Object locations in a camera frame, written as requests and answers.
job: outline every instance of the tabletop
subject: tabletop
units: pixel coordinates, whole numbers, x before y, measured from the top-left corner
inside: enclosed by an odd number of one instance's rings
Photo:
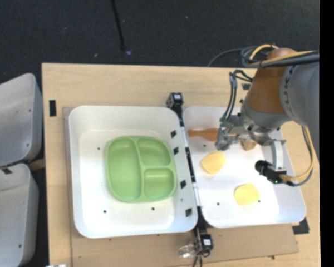
[[[242,68],[250,76],[255,70]],[[177,249],[192,233],[88,239],[72,220],[70,178],[66,161],[64,111],[81,105],[163,106],[171,92],[181,92],[184,107],[226,106],[229,72],[235,68],[141,65],[42,64],[48,246],[51,265],[67,266],[188,266]],[[247,90],[239,87],[237,98]],[[307,170],[310,157],[300,125],[281,127],[294,170]],[[215,248],[203,265],[320,266],[319,162],[301,186],[307,206],[308,234],[294,235],[291,224],[210,228]]]

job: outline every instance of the yellow disc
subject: yellow disc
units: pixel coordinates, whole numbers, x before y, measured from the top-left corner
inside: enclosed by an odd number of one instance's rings
[[[234,198],[239,205],[245,206],[258,201],[260,194],[253,184],[248,183],[235,189]]]
[[[211,152],[200,162],[206,172],[215,174],[222,169],[225,164],[225,156],[221,151]]]

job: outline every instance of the white plastic container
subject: white plastic container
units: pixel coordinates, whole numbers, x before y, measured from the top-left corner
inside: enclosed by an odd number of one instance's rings
[[[39,153],[42,123],[33,74],[0,84],[0,267],[21,266],[35,252],[38,186],[22,162]]]
[[[120,136],[151,136],[174,154],[177,188],[155,202],[128,203],[109,190],[105,148]],[[197,223],[184,137],[177,115],[165,107],[80,106],[68,116],[73,218],[88,238],[182,233]]]
[[[185,129],[203,130],[218,128],[225,107],[188,107],[183,113]],[[281,140],[280,131],[271,134]],[[223,151],[226,163],[215,175],[203,170],[200,161],[216,151],[214,142],[202,137],[188,137],[191,158],[198,186],[202,213],[205,220],[216,228],[298,223],[306,216],[306,206],[299,187],[273,184],[259,175],[254,166],[258,160],[272,163],[270,146],[257,145],[245,151],[241,144],[233,144]],[[283,161],[287,174],[294,176],[286,144],[283,145]],[[234,190],[243,184],[253,184],[260,194],[254,205],[240,206],[234,198]]]

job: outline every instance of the green plate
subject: green plate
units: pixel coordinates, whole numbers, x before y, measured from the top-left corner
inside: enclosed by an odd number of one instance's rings
[[[164,200],[176,189],[176,170],[169,146],[161,139],[123,136],[106,148],[111,192],[125,202]]]

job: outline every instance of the black metal rod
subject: black metal rod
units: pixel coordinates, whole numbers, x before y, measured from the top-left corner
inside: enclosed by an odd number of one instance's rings
[[[120,23],[120,19],[119,19],[119,14],[118,14],[117,8],[116,8],[116,3],[115,3],[115,0],[110,0],[110,1],[111,1],[112,11],[114,12],[114,17],[115,17],[117,30],[119,32],[120,48],[121,48],[122,51],[126,51],[124,35],[122,33],[122,28],[121,28],[121,23]]]

